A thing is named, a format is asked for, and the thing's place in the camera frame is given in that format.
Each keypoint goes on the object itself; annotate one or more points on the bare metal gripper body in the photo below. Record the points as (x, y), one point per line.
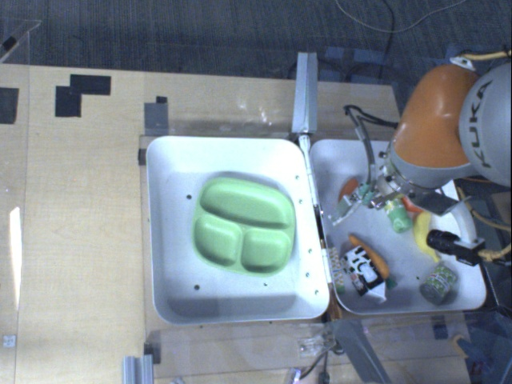
(386, 192)

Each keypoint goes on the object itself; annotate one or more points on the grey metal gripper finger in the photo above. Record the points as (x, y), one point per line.
(342, 213)
(347, 200)

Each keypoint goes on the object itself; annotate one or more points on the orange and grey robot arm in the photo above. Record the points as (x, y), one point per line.
(432, 126)

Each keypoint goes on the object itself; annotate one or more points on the red-brown sausage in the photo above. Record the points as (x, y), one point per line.
(347, 186)

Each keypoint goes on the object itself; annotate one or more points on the small red-orange toy food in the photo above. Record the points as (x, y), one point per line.
(410, 205)

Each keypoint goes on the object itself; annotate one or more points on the green plastic bottle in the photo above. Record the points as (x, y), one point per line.
(400, 216)

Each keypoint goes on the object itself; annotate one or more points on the yellow banana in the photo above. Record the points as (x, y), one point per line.
(423, 232)

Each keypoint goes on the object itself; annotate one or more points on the orange carrot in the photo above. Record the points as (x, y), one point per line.
(378, 260)

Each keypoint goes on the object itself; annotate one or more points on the black and white carton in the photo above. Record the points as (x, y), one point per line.
(362, 274)

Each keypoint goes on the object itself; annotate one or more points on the white plastic tray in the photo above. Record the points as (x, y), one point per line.
(176, 230)
(404, 262)

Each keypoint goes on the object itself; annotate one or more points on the green divided plate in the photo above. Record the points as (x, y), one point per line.
(244, 226)

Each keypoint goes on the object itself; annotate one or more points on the green can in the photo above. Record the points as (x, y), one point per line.
(439, 284)

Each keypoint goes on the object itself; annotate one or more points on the black cylinder on white bracket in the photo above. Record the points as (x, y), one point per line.
(444, 241)

